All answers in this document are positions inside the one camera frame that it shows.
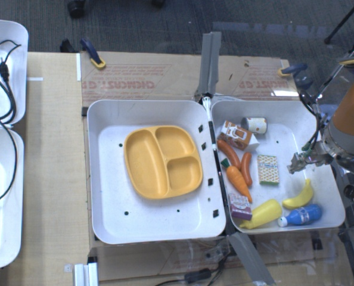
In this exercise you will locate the yellow bottle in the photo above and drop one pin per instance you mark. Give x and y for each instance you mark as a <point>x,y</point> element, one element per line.
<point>265,214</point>

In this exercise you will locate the yellow banana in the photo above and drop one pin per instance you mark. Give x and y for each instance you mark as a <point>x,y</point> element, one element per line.
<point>302,198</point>

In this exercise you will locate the black chair base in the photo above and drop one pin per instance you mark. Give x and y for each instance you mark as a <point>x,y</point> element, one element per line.
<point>76,8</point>

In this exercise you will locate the orange and white carton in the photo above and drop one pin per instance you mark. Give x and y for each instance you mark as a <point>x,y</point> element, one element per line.
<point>235,135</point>

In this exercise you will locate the brown cardboard board, red print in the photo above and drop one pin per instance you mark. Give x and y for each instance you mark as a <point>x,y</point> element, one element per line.
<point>171,79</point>

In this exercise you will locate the blue bottle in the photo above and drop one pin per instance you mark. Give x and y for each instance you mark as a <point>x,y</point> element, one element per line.
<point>303,214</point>

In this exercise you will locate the white plastic tray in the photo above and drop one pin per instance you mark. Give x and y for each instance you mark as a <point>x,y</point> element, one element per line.
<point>296,141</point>
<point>14,40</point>
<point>153,219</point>
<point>4,234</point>

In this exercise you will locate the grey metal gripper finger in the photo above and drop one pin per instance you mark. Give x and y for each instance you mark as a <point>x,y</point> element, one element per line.
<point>304,158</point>
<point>294,163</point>

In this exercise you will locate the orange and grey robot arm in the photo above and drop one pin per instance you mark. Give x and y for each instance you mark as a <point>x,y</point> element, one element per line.
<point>347,115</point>

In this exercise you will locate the orange carrot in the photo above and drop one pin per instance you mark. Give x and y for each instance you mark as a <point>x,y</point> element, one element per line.
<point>238,180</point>

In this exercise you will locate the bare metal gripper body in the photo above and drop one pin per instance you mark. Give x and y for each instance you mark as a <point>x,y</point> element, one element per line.
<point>318,155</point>

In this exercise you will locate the yellow divided plate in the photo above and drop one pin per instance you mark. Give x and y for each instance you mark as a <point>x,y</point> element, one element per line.
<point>163,162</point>

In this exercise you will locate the white and orange can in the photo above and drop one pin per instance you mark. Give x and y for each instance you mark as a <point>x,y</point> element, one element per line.
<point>255,125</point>

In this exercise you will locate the purple and pink carton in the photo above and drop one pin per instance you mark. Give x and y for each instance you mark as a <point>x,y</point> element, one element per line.
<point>240,207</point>

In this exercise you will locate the orange sausage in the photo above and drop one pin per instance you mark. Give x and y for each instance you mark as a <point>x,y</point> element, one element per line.
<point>229,153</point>
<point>246,168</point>

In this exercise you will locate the white patterned packet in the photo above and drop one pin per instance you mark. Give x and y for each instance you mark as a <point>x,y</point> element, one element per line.
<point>268,170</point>

